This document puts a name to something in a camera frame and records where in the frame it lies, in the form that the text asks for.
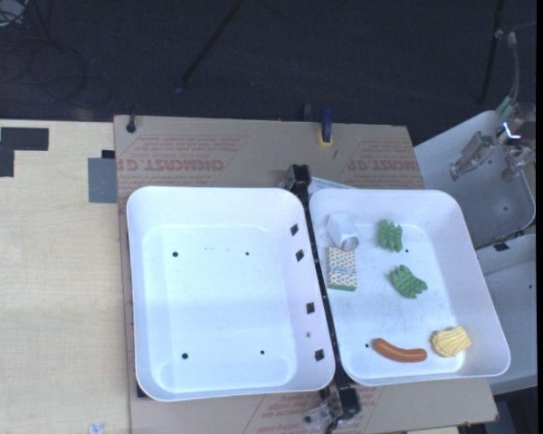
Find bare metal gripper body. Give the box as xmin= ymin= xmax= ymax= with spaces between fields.
xmin=497 ymin=102 xmax=537 ymax=152

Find green toy grapes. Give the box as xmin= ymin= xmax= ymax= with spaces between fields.
xmin=388 ymin=264 xmax=429 ymax=300
xmin=377 ymin=219 xmax=405 ymax=254

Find yellow patterned carton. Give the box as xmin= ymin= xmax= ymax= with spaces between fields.
xmin=324 ymin=246 xmax=359 ymax=293

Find white plastic tray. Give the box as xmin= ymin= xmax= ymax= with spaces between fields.
xmin=308 ymin=187 xmax=511 ymax=388
xmin=126 ymin=185 xmax=337 ymax=402

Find yellow toy fries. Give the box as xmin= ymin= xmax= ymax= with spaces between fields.
xmin=430 ymin=325 xmax=473 ymax=359

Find thin black rod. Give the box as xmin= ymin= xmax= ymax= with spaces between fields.
xmin=296 ymin=182 xmax=352 ymax=393

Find orange toy sausage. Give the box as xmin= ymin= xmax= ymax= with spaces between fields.
xmin=371 ymin=337 xmax=429 ymax=364

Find brown cardboard board red print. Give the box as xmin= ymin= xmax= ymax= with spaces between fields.
xmin=112 ymin=114 xmax=500 ymax=434

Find black block with wires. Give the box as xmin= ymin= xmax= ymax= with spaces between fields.
xmin=284 ymin=164 xmax=312 ymax=193
xmin=336 ymin=385 xmax=363 ymax=420

